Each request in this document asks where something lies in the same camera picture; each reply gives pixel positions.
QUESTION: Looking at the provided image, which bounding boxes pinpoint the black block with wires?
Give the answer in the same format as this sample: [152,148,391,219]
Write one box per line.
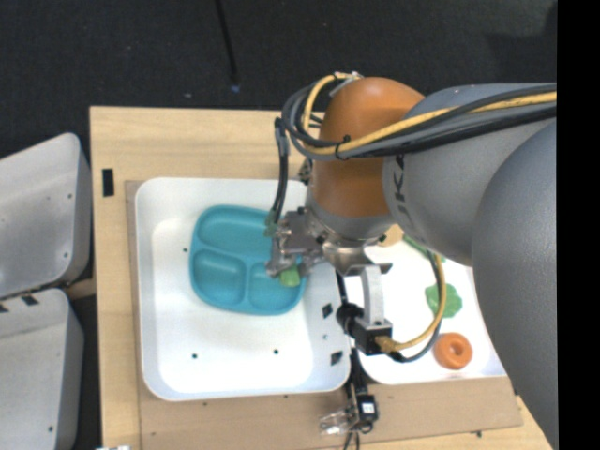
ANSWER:
[356,393,381,424]

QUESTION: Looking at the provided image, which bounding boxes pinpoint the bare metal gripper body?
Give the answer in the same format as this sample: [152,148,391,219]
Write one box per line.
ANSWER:
[270,207,372,277]

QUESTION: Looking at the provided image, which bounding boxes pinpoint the thin black rod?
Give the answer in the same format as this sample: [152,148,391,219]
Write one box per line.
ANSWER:
[335,270,367,396]

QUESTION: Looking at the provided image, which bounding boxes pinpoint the blue divided plate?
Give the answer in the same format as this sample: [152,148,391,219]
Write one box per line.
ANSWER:
[188,203,308,317]

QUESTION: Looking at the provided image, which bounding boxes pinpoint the green toy lettuce leaf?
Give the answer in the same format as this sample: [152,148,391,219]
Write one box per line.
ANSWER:
[424,282,463,320]

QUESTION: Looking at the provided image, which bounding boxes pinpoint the white plastic tray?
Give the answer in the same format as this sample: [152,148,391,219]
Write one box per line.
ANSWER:
[134,176,353,402]
[349,237,509,387]

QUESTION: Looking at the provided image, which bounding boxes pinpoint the orange toy doughnut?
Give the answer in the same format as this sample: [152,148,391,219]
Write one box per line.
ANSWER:
[432,332,473,371]

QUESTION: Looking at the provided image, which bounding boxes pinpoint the black cylinder on white bracket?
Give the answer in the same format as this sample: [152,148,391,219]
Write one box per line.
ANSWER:
[335,262,395,357]

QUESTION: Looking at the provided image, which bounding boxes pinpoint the pale wood board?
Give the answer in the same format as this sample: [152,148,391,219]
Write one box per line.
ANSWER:
[124,179,525,450]

